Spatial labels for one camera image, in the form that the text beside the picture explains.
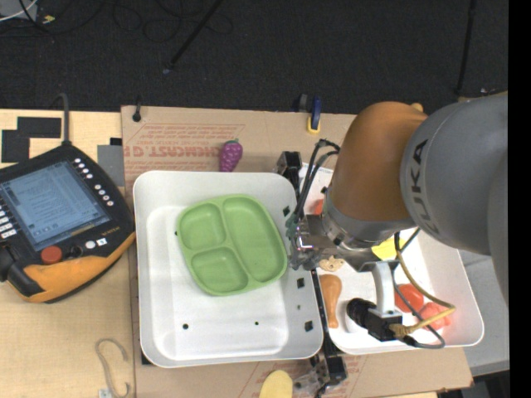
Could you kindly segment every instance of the red emergency stop button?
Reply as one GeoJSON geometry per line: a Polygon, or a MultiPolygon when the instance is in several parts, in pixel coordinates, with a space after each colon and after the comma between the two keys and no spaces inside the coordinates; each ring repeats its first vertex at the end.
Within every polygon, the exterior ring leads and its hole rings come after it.
{"type": "Polygon", "coordinates": [[[61,261],[63,251],[59,246],[47,246],[41,251],[41,260],[44,265],[51,265],[61,261]]]}

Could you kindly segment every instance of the green plastic plate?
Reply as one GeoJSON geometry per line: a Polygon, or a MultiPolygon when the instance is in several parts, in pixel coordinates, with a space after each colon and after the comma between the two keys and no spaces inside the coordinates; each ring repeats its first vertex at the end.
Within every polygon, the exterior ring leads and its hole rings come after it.
{"type": "Polygon", "coordinates": [[[276,281],[286,270],[284,242],[267,209],[254,197],[226,195],[179,214],[177,236],[197,285],[224,296],[276,281]]]}

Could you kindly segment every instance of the yellow object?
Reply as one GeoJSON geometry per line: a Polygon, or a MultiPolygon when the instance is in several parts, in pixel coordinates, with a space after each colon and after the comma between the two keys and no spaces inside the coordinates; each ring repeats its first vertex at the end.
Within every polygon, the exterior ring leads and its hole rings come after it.
{"type": "MultiPolygon", "coordinates": [[[[406,243],[403,239],[400,239],[400,247],[404,246],[406,243]]],[[[387,240],[384,240],[380,245],[373,246],[371,251],[380,259],[380,260],[389,260],[397,256],[395,250],[395,240],[394,237],[390,237],[387,240]]]]}
{"type": "Polygon", "coordinates": [[[312,117],[311,115],[308,117],[308,123],[306,125],[306,128],[309,132],[312,134],[319,134],[321,131],[321,120],[319,120],[319,123],[317,124],[317,129],[312,129],[312,117]]]}
{"type": "Polygon", "coordinates": [[[291,398],[293,381],[283,370],[272,371],[260,389],[259,398],[291,398]]]}
{"type": "Polygon", "coordinates": [[[416,110],[420,112],[424,112],[424,108],[422,107],[420,103],[412,103],[412,108],[415,108],[416,110]]]}
{"type": "Polygon", "coordinates": [[[56,19],[52,16],[52,15],[46,15],[44,17],[44,21],[42,23],[50,23],[50,22],[54,22],[56,19]]]}

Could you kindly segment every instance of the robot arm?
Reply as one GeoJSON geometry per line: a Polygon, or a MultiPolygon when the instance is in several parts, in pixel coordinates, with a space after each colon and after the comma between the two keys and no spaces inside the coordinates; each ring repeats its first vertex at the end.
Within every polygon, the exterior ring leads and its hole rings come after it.
{"type": "Polygon", "coordinates": [[[345,136],[322,215],[300,220],[292,236],[291,266],[340,255],[365,270],[377,262],[368,249],[419,226],[448,246],[492,255],[509,303],[507,112],[507,96],[429,117],[417,104],[367,107],[345,136]]]}

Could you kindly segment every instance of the black floor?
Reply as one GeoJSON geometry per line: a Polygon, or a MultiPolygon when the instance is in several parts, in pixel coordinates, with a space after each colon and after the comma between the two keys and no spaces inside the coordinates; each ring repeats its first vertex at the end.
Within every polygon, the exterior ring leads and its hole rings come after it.
{"type": "MultiPolygon", "coordinates": [[[[471,0],[39,0],[0,21],[0,107],[134,104],[291,110],[301,93],[356,114],[382,100],[429,114],[456,100],[471,0]]],[[[475,0],[461,93],[508,88],[509,0],[475,0]]]]}

